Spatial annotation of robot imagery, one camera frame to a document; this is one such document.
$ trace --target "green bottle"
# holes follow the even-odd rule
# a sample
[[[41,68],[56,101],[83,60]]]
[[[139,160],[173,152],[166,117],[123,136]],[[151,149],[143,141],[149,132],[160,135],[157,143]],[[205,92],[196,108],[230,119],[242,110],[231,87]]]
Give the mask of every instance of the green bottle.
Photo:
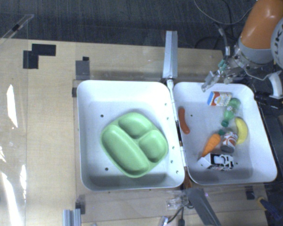
[[[228,127],[229,121],[235,117],[235,114],[236,114],[240,104],[241,104],[240,100],[238,100],[236,98],[232,98],[230,100],[230,102],[228,103],[227,108],[225,110],[225,113],[224,113],[224,119],[221,122],[221,125],[223,127]]]

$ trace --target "banana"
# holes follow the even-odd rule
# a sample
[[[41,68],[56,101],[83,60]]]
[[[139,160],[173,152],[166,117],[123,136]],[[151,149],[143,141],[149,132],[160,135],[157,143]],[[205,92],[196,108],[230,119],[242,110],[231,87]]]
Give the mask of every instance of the banana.
[[[236,117],[235,118],[235,123],[238,128],[238,140],[237,140],[237,145],[243,143],[246,140],[247,134],[248,134],[248,128],[245,123],[245,121],[240,118]]]

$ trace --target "green plate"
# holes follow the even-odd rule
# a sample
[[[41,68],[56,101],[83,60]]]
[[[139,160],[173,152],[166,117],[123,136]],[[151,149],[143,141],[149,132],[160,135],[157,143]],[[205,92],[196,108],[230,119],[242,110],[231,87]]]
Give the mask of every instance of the green plate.
[[[164,135],[136,112],[125,114],[105,127],[100,144],[116,167],[131,178],[144,176],[168,152]]]

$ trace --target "carrot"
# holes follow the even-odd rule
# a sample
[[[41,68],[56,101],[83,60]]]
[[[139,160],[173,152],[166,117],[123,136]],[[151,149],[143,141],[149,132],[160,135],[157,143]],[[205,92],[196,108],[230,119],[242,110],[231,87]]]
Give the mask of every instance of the carrot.
[[[178,109],[179,125],[184,134],[189,134],[190,129],[184,119],[185,109],[180,107]]]
[[[220,135],[217,134],[217,133],[213,134],[213,135],[209,138],[209,140],[208,140],[206,146],[204,147],[203,153],[202,153],[201,156],[204,157],[204,156],[206,156],[207,154],[209,154],[220,142],[221,142],[221,137],[220,137]]]

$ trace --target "dark floor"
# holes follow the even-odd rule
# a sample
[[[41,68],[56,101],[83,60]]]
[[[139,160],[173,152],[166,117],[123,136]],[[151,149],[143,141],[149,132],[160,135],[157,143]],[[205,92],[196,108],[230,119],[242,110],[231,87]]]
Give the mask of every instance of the dark floor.
[[[210,16],[224,23],[239,20],[256,0],[196,0]],[[179,46],[223,49],[213,21],[197,10],[193,0],[0,0],[0,37],[22,17],[34,14],[28,30],[17,37],[164,46],[165,30],[177,30]],[[247,17],[224,26],[233,45]],[[283,112],[270,111],[277,118]],[[283,178],[267,186],[267,195],[283,215]],[[269,225],[283,225],[267,214]]]

